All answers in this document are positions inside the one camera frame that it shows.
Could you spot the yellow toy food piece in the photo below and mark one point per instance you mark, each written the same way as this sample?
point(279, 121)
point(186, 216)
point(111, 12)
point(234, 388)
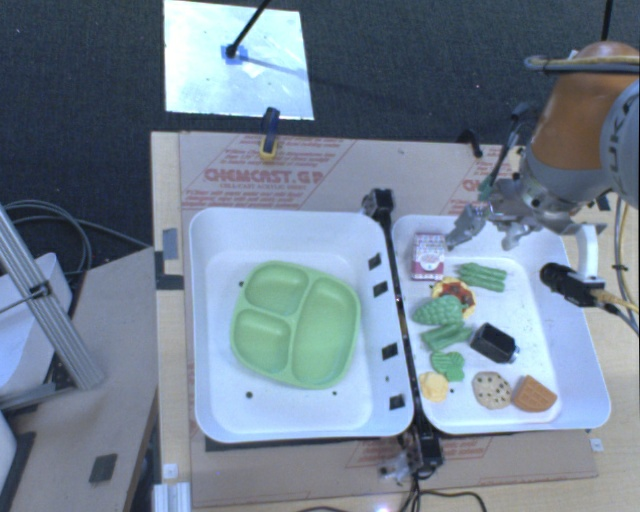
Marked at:
point(433, 387)

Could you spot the brown cardboard board red print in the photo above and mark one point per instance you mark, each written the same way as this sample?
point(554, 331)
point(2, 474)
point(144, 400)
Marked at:
point(300, 165)

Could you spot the orange toy waffle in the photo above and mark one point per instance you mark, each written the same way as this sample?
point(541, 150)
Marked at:
point(533, 395)

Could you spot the toy chocolate chip biscuit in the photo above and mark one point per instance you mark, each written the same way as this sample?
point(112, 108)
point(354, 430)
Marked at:
point(491, 391)

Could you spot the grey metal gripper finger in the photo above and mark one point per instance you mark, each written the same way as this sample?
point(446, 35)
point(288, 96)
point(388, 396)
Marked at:
point(515, 236)
point(465, 227)

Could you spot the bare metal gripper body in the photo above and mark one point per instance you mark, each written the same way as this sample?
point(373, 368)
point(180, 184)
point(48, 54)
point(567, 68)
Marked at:
point(525, 205)

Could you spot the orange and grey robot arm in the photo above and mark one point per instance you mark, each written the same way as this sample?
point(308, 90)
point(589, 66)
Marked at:
point(575, 115)

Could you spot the toy pizza slice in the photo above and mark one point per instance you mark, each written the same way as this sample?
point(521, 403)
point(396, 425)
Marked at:
point(457, 289)

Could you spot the thin black rod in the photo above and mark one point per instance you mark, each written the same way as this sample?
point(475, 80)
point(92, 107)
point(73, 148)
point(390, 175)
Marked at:
point(400, 300)

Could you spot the pink and white carton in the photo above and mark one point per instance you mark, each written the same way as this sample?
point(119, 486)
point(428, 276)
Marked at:
point(428, 257)

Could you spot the green toy grapes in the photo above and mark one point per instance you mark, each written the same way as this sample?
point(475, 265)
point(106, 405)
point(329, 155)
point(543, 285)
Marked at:
point(440, 310)

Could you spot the black cylinder on white bracket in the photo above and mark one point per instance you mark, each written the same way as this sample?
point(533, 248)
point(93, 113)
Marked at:
point(565, 282)

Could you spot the green toy beans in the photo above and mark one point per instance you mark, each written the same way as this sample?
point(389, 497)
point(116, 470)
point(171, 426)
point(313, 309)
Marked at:
point(445, 335)
point(482, 276)

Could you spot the black can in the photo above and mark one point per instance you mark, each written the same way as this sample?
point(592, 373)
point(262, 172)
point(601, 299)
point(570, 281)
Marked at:
point(492, 342)

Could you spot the white plastic tray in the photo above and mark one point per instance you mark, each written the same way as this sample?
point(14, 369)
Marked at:
point(220, 235)
point(545, 350)

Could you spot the green divided plate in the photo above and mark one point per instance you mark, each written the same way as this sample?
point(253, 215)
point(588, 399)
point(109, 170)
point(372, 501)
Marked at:
point(295, 325)

